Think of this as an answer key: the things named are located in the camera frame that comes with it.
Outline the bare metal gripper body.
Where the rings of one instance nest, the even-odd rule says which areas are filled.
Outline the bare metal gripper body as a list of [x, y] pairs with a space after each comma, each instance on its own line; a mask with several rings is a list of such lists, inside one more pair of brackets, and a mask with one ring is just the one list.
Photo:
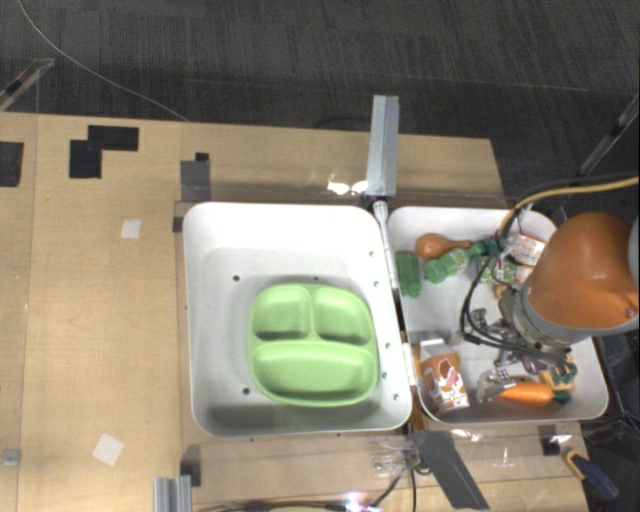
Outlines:
[[526, 371], [572, 371], [567, 346], [533, 325], [524, 308], [522, 294], [505, 289], [498, 301], [504, 339], [520, 348], [519, 358]]

